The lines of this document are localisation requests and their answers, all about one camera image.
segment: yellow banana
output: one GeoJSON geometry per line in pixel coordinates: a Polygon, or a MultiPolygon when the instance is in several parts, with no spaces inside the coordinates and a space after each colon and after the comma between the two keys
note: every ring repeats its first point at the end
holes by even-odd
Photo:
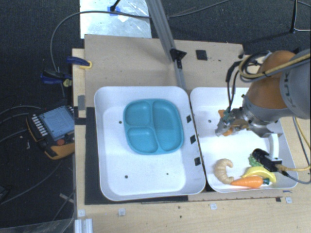
{"type": "Polygon", "coordinates": [[[269,172],[267,169],[265,169],[263,166],[252,166],[250,167],[245,174],[242,176],[242,178],[253,176],[253,175],[259,175],[264,178],[269,178],[269,180],[273,183],[276,182],[276,175],[272,172],[269,172]]]}

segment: blue plate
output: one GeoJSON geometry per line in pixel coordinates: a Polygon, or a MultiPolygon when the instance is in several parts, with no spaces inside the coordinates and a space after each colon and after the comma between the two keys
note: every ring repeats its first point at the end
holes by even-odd
{"type": "Polygon", "coordinates": [[[137,100],[123,112],[128,145],[140,154],[164,154],[178,150],[184,132],[174,104],[162,99],[137,100]]]}

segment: orange carrot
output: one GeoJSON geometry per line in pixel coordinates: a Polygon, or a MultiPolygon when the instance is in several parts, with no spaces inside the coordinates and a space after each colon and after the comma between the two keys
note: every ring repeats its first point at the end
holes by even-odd
{"type": "Polygon", "coordinates": [[[263,179],[260,176],[248,176],[235,180],[230,183],[231,185],[247,186],[251,188],[258,188],[263,184],[263,179]]]}

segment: dark carpet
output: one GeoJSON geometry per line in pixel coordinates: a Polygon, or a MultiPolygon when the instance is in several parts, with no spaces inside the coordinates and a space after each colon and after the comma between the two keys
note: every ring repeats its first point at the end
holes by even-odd
{"type": "MultiPolygon", "coordinates": [[[[223,0],[162,0],[173,15],[189,8],[199,9],[223,0]]],[[[300,0],[307,4],[311,0],[300,0]]],[[[241,43],[246,53],[261,50],[294,50],[310,47],[310,32],[289,33],[294,2],[291,0],[232,0],[202,12],[169,19],[175,39],[241,43]]],[[[66,16],[79,11],[79,0],[0,0],[0,112],[17,105],[49,106],[62,98],[59,85],[42,84],[40,73],[52,70],[49,55],[51,34],[66,16]]],[[[298,5],[296,26],[310,28],[310,7],[298,5]]],[[[153,37],[156,32],[152,25],[153,37]]],[[[83,47],[79,18],[64,23],[54,39],[56,65],[70,73],[65,63],[72,48],[83,47]]],[[[71,101],[71,90],[66,90],[71,101]]],[[[22,108],[0,116],[0,122],[22,108]]],[[[25,117],[0,124],[0,140],[25,129],[25,117]]],[[[7,199],[18,195],[49,175],[59,164],[51,161],[29,134],[0,143],[0,186],[7,199]]],[[[64,200],[60,193],[73,190],[72,157],[34,190],[0,205],[0,228],[51,221],[64,200]]],[[[57,219],[70,218],[73,206],[66,204],[57,219]]]]}

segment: white tray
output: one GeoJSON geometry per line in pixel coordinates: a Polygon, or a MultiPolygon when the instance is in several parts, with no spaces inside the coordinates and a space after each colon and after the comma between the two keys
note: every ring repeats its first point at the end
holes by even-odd
{"type": "MultiPolygon", "coordinates": [[[[239,108],[242,105],[242,94],[246,94],[248,88],[237,88],[232,108],[239,108]]],[[[220,116],[218,110],[228,107],[226,88],[199,87],[194,89],[190,95],[194,121],[199,136],[201,152],[206,169],[207,182],[217,192],[246,191],[248,188],[232,186],[220,182],[213,173],[213,167],[217,160],[226,158],[233,162],[233,168],[227,167],[228,176],[235,179],[240,178],[247,167],[250,167],[248,157],[256,148],[269,152],[269,140],[260,138],[251,131],[240,131],[230,136],[215,135],[215,129],[220,116]]],[[[285,135],[280,122],[269,125],[270,129],[279,136],[279,158],[283,165],[294,167],[285,135]]],[[[275,173],[277,182],[269,186],[261,186],[259,189],[292,188],[297,182],[275,173]]],[[[289,172],[297,178],[297,172],[289,172]]]]}
{"type": "Polygon", "coordinates": [[[181,88],[103,87],[95,94],[95,115],[102,193],[113,201],[136,200],[201,192],[206,184],[200,161],[189,97],[181,88]],[[123,111],[140,99],[165,99],[178,109],[184,130],[184,143],[173,153],[142,155],[128,146],[123,111]]]}

